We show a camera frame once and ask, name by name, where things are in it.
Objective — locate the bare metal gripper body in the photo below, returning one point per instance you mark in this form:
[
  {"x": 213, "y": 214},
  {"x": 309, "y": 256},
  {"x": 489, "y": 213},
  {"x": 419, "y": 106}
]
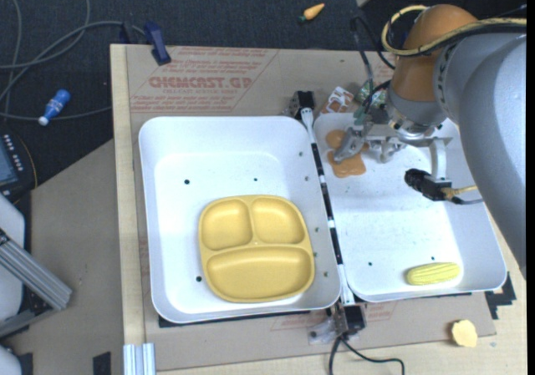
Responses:
[{"x": 382, "y": 131}]

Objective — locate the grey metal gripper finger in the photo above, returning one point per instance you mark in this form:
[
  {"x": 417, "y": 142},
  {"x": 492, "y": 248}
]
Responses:
[
  {"x": 385, "y": 151},
  {"x": 349, "y": 148}
]

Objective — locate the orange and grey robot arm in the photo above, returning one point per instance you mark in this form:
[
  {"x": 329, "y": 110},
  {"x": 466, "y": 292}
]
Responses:
[{"x": 480, "y": 85}]

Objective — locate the orange round biscuit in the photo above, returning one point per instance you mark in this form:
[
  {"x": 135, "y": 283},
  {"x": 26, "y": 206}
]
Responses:
[{"x": 333, "y": 138}]

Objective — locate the orange bread slice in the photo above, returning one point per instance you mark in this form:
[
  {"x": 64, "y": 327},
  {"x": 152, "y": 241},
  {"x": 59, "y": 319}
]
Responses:
[{"x": 349, "y": 167}]

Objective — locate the green packet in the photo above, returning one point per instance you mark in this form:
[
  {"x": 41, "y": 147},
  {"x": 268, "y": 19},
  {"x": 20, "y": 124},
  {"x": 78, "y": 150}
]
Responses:
[{"x": 364, "y": 91}]

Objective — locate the white and orange packet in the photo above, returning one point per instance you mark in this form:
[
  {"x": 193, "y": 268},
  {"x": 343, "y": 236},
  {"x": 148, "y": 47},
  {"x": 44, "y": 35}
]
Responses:
[{"x": 336, "y": 99}]

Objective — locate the thin black and white rod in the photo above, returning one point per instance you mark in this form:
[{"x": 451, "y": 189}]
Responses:
[{"x": 330, "y": 214}]

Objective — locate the white plastic tray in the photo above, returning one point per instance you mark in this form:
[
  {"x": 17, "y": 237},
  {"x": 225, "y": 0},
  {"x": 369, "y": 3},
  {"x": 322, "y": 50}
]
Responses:
[
  {"x": 234, "y": 164},
  {"x": 397, "y": 223}
]

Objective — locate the yellow corn cob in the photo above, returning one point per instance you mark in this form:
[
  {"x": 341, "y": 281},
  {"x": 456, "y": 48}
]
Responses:
[{"x": 432, "y": 273}]

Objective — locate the yellow divided plate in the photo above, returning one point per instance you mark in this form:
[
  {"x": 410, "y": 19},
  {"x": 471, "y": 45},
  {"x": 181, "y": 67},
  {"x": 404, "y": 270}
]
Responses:
[{"x": 255, "y": 248}]

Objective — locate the orange carrot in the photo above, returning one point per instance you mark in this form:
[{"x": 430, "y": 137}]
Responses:
[{"x": 314, "y": 11}]

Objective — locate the brown cardboard board, red print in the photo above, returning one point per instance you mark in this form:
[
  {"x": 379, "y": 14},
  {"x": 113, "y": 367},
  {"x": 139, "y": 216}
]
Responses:
[{"x": 200, "y": 85}]

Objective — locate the pale yellow crisp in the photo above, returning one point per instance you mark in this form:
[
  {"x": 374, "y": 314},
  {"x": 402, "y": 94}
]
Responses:
[{"x": 465, "y": 333}]

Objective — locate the blue bottle with white cap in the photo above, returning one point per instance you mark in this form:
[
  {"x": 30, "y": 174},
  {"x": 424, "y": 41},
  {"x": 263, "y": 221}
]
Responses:
[{"x": 56, "y": 105}]

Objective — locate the black cylinder on white bracket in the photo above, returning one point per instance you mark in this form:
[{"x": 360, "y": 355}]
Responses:
[{"x": 430, "y": 185}]

